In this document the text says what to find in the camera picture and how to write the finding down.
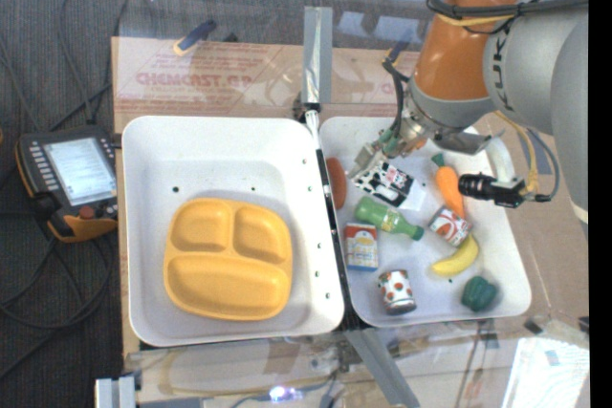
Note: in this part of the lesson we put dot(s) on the red yellow and white carton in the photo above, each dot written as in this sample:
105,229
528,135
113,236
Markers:
361,247

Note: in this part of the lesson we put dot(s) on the black cylinder on white bracket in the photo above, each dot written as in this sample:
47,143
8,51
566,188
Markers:
483,186

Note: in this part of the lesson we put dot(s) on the orange carrot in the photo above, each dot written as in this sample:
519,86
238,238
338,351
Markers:
449,186

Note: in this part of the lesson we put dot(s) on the green bell pepper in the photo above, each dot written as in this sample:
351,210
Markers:
479,294

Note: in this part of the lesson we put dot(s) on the brown sausage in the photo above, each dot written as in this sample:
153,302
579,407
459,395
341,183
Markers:
337,184

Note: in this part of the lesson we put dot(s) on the brown cardboard board red print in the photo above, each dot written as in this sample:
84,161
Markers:
210,81

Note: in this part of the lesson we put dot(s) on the red and white can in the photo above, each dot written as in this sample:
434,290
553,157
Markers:
449,226

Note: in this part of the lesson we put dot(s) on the yellow banana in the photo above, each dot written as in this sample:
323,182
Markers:
459,262

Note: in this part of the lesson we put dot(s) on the white plastic tray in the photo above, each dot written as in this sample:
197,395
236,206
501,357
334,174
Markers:
225,148
430,296

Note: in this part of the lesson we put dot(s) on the white can with red dots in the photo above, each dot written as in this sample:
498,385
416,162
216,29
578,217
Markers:
397,292

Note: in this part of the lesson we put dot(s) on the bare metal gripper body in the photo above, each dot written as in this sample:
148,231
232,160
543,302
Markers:
414,130

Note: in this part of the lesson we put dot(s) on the orange divided plate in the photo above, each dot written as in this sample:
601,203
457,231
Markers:
225,272

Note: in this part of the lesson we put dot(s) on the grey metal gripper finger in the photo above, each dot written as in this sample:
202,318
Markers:
363,161
382,160

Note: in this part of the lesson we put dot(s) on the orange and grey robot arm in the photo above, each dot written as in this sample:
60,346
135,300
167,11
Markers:
526,62

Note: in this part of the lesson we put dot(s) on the black and white cow carton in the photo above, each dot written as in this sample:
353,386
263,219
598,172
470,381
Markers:
385,184

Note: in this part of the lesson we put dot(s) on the green bottle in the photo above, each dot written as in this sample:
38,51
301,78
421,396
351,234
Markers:
385,216

